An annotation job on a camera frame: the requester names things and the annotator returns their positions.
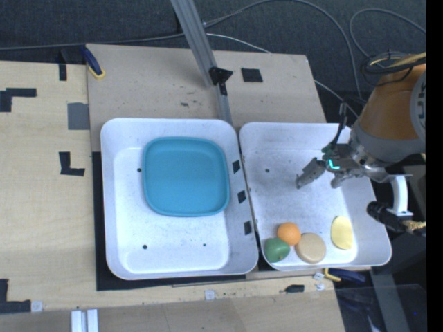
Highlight pale wood board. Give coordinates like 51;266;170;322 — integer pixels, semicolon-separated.
85;43;372;284

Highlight blue plate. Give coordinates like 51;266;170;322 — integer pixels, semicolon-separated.
141;136;231;218

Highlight orange toy fruit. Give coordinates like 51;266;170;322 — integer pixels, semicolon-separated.
276;221;302;246

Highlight white plastic tray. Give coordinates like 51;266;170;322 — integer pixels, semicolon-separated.
238;121;393;273
100;117;260;282

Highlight yellow oval slice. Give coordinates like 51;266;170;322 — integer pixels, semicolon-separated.
329;215;354;251

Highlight green toy pepper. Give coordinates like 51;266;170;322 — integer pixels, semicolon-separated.
264;237;291;264

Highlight black cylinder on white bracket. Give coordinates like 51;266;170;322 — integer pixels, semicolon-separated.
366;174;427;235

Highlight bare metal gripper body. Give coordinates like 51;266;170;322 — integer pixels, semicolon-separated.
323;142;389;183

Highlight tan round biscuit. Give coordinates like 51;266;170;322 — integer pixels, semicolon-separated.
294;232;327;264

